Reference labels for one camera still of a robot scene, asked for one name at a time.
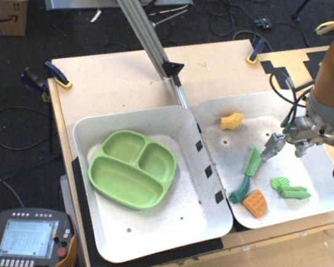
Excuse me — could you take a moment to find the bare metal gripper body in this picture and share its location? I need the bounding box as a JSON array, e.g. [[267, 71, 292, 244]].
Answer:
[[278, 95, 334, 159]]

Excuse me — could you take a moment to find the white plastic tray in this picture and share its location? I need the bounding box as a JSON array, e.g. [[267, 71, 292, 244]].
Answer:
[[70, 98, 238, 267], [192, 81, 334, 236]]

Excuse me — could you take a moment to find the pale wood board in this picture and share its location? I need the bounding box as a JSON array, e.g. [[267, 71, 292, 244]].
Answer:
[[50, 20, 334, 267]]

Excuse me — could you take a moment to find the thin black and white rod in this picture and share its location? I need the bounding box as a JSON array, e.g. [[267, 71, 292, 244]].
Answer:
[[170, 72, 229, 208]]

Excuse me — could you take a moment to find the green toy asparagus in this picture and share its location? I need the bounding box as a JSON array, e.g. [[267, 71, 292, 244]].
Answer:
[[269, 172, 313, 205]]

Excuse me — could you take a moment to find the orange toy waffle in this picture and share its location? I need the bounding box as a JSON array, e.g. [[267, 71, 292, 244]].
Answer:
[[241, 187, 270, 221]]

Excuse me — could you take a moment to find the light green toy pod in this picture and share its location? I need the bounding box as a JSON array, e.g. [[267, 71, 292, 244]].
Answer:
[[240, 146, 265, 179]]

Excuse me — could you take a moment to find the yellow toy corn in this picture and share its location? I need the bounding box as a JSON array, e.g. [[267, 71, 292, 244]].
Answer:
[[218, 111, 246, 132]]

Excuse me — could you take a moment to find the green divided plate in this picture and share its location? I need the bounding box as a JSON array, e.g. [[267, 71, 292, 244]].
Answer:
[[81, 122, 185, 218]]

